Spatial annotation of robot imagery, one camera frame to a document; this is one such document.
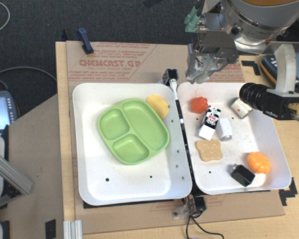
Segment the orange toy fruit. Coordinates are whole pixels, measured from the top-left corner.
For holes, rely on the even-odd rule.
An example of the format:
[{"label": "orange toy fruit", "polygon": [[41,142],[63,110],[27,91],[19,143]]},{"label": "orange toy fruit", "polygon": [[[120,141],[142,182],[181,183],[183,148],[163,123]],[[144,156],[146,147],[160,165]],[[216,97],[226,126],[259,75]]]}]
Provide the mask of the orange toy fruit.
[{"label": "orange toy fruit", "polygon": [[269,173],[270,161],[261,152],[250,152],[247,157],[249,167],[256,173]]},{"label": "orange toy fruit", "polygon": [[190,105],[191,105],[191,110],[197,114],[201,114],[209,107],[207,103],[207,99],[203,97],[192,99],[190,101]]}]

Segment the white tray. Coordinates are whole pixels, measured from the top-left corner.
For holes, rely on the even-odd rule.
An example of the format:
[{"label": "white tray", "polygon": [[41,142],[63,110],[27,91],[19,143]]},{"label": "white tray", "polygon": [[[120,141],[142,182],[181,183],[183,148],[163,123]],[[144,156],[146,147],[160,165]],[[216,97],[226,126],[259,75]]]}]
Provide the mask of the white tray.
[{"label": "white tray", "polygon": [[[145,100],[158,94],[170,105],[163,120],[170,142],[151,159],[125,165],[104,143],[97,128],[99,115],[128,98]],[[171,89],[162,84],[84,83],[73,92],[77,139],[79,192],[90,205],[179,199],[186,197],[192,181]]]},{"label": "white tray", "polygon": [[[247,117],[240,119],[230,108],[239,97],[242,83],[203,83],[180,84],[177,93],[180,101],[188,147],[198,188],[206,194],[223,194],[245,191],[261,191],[283,189],[290,185],[291,174],[281,147],[273,120],[253,110]],[[217,161],[203,162],[195,147],[198,140],[198,127],[203,115],[193,113],[190,100],[205,97],[208,104],[221,110],[220,118],[228,118],[233,130],[230,141],[221,141],[223,158]],[[271,162],[271,171],[257,174],[253,182],[244,187],[230,176],[233,164],[242,164],[248,168],[246,162],[249,152],[261,151]]]}]

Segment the gray carpet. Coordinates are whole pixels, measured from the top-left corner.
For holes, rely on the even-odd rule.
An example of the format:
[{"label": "gray carpet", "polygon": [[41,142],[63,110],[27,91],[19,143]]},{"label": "gray carpet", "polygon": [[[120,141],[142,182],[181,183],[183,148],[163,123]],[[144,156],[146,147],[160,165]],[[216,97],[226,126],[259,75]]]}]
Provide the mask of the gray carpet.
[{"label": "gray carpet", "polygon": [[[56,75],[55,42],[66,29],[78,40],[83,27],[91,41],[188,44],[184,19],[197,0],[0,0],[11,19],[0,31],[0,70],[31,66]],[[0,6],[0,26],[7,13]],[[14,96],[20,115],[56,93],[45,74],[17,70],[0,75]]]}]

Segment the blue clip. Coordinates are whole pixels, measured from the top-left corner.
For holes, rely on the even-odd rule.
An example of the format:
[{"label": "blue clip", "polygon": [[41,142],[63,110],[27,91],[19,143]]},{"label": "blue clip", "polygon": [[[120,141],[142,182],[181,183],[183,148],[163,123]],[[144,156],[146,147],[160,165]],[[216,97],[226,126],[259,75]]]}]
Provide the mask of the blue clip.
[{"label": "blue clip", "polygon": [[87,31],[85,31],[84,28],[78,29],[78,37],[79,37],[79,40],[83,42],[82,48],[83,48],[85,54],[93,53],[94,50],[90,44],[88,33],[87,33]]}]

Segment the green divided plate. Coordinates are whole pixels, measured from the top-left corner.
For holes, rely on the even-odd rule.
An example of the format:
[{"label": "green divided plate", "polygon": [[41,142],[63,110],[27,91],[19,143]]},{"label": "green divided plate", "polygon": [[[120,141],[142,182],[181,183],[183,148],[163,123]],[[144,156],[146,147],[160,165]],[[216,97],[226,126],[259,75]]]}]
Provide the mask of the green divided plate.
[{"label": "green divided plate", "polygon": [[127,99],[103,112],[98,129],[113,155],[127,165],[153,157],[169,143],[164,122],[142,99]]}]

